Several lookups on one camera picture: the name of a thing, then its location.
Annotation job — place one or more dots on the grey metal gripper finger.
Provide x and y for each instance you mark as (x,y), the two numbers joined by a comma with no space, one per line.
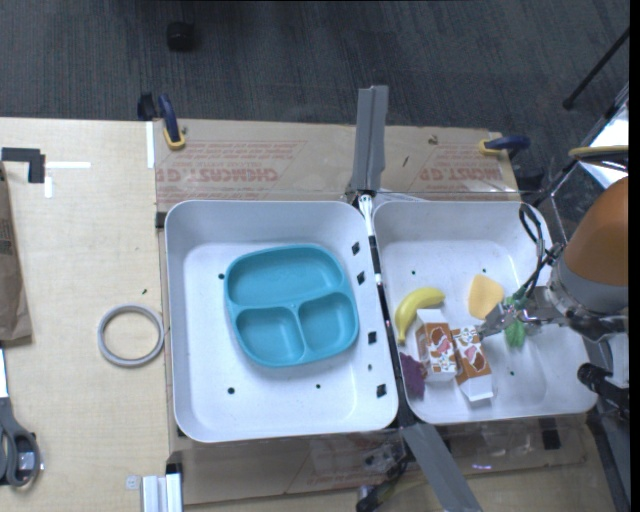
(495,320)
(531,317)

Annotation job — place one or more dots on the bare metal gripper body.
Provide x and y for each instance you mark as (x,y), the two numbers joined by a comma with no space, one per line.
(590,325)

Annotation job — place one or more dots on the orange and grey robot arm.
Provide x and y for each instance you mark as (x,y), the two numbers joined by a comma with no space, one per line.
(600,235)

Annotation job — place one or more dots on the green toy vegetable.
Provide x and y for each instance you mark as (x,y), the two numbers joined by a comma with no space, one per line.
(515,334)

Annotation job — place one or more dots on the yellow-orange cheese slice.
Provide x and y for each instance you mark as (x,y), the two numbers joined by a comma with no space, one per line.
(484,297)

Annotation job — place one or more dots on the yellow banana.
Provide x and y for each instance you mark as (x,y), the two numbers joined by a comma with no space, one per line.
(415,302)

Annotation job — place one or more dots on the white plastic tray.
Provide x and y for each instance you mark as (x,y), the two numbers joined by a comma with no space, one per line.
(440,255)
(200,310)

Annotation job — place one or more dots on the purple grapes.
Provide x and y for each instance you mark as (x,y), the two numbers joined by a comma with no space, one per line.
(414,375)

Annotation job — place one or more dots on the blue divided plate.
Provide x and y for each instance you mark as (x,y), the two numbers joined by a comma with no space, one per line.
(280,285)

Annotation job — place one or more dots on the brown cardboard board red print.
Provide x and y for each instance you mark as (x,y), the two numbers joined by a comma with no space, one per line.
(280,165)

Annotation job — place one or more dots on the white tape roll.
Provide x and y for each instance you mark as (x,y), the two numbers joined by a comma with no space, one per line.
(102,340)

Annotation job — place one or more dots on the brown paper bag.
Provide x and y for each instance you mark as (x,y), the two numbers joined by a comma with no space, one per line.
(10,280)

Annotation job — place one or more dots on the grey scissors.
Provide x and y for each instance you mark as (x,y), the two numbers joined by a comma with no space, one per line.
(20,450)

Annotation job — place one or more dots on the black cylinder on white bracket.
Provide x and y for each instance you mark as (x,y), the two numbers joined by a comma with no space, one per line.
(602,377)

